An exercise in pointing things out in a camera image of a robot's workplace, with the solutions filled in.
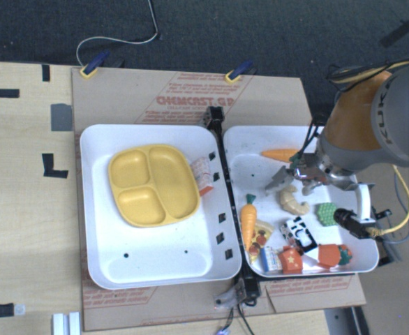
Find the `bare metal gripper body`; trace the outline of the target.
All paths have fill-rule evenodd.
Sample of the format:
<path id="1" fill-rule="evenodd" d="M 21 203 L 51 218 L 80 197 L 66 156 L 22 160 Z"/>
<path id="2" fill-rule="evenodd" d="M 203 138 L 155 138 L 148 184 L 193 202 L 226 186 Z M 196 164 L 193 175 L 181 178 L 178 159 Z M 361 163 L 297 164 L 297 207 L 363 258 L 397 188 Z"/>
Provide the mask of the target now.
<path id="1" fill-rule="evenodd" d="M 324 186 L 335 186 L 341 190 L 355 190 L 358 187 L 352 171 L 336 166 L 322 154 L 303 153 L 292 162 L 292 171 L 300 181 L 314 179 Z"/>

